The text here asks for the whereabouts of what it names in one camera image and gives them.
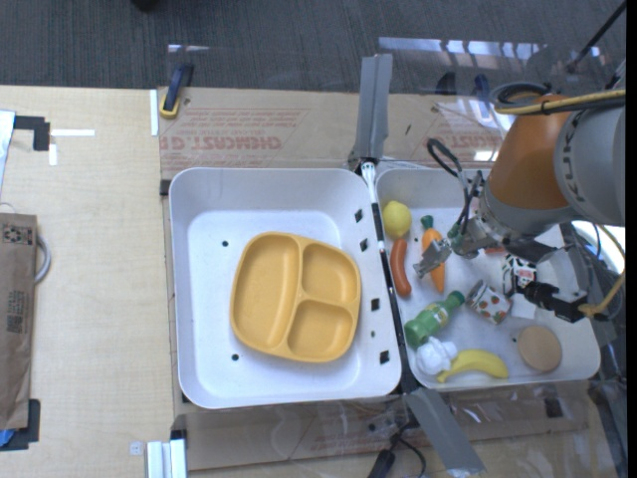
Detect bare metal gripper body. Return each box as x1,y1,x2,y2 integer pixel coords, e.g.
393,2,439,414
447,215,507,260

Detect orange carrot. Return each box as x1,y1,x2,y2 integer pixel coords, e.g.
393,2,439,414
420,214,447,295

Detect red sausage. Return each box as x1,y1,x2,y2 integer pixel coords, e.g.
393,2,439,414
389,238,414,299

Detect green bottle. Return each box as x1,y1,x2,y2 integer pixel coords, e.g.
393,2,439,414
403,290,467,351

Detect yellow lemon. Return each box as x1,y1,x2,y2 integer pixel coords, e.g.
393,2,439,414
381,200,414,240

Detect black and white milk carton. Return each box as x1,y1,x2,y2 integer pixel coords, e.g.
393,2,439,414
501,253,538,297

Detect white can with strawberry print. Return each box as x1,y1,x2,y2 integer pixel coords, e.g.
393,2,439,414
464,279,514,327

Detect white plastic tray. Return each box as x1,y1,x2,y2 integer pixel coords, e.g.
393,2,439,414
167,166,403,411
373,167,603,393

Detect white garlic bulb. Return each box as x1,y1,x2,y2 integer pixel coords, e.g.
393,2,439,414
415,337,459,377

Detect yellow banana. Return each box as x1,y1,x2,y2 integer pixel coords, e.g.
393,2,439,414
436,349,511,384

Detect tan round biscuit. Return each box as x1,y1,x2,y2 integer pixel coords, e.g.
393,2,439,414
516,325,564,373

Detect yellow divided plate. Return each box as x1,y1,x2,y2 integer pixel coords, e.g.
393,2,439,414
229,231,363,364

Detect brown cardboard board red print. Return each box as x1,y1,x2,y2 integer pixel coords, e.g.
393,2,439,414
157,86,601,472

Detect brown paper bag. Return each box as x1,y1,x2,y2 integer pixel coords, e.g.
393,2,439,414
0,201,53,432

